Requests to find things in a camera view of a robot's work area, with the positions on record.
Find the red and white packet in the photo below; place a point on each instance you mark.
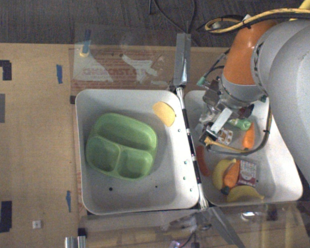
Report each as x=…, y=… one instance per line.
x=247, y=173

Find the yellow banana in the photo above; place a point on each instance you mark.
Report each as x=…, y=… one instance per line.
x=244, y=192
x=219, y=172

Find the white and brown packet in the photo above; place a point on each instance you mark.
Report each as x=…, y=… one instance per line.
x=226, y=137

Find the green divided plate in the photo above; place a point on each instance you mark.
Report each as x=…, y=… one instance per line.
x=124, y=141

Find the orange carrot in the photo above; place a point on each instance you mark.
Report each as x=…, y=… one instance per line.
x=232, y=176
x=249, y=137

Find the yellow round biscuit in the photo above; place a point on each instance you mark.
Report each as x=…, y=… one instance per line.
x=165, y=112

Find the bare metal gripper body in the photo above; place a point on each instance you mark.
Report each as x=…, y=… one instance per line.
x=214, y=97

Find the white plastic tray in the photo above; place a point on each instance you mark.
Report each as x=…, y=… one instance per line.
x=170, y=151
x=273, y=169

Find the green bottle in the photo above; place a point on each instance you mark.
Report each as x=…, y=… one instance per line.
x=241, y=124

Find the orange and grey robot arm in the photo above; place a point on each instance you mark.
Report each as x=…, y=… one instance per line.
x=286, y=86

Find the small white square block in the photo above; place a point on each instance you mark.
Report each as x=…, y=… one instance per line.
x=36, y=224

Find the red sausage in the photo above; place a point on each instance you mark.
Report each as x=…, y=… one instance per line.
x=203, y=161

